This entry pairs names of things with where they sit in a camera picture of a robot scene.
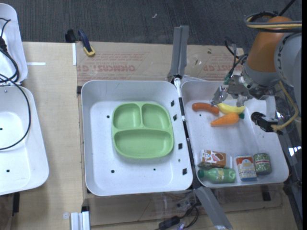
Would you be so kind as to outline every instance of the toy carrot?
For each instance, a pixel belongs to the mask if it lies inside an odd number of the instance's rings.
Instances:
[[[240,116],[237,113],[228,113],[213,120],[210,124],[212,126],[234,124],[239,121],[239,118]]]
[[[208,103],[204,103],[204,102],[197,102],[194,103],[192,105],[192,109],[194,111],[198,111],[198,110],[205,110],[205,111],[209,111],[212,112],[214,114],[218,114],[220,112],[220,109],[216,106],[211,106],[211,104]]]

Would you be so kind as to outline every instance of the soda bottle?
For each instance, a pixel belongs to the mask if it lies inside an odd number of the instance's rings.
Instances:
[[[212,183],[232,183],[236,179],[236,171],[230,168],[199,169],[197,175],[200,179],[209,180]]]

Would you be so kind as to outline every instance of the soup can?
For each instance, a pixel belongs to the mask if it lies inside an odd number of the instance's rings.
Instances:
[[[266,175],[271,173],[270,157],[267,153],[257,153],[254,155],[254,164],[257,175]]]

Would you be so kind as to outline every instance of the yellow banana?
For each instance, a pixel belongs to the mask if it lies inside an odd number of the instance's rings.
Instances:
[[[240,114],[244,111],[245,106],[241,106],[241,107],[236,107],[236,106],[232,106],[232,105],[227,105],[225,103],[218,103],[217,107],[220,109],[220,111],[224,114],[228,114],[228,113],[236,113],[236,114]]]

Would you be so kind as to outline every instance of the gray carpet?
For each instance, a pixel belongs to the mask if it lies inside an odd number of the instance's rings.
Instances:
[[[172,44],[173,28],[189,25],[188,44],[223,45],[225,37],[249,51],[256,30],[246,15],[280,12],[291,0],[0,0],[13,6],[23,41],[65,42],[83,29],[90,41]],[[302,0],[284,16],[302,19]]]

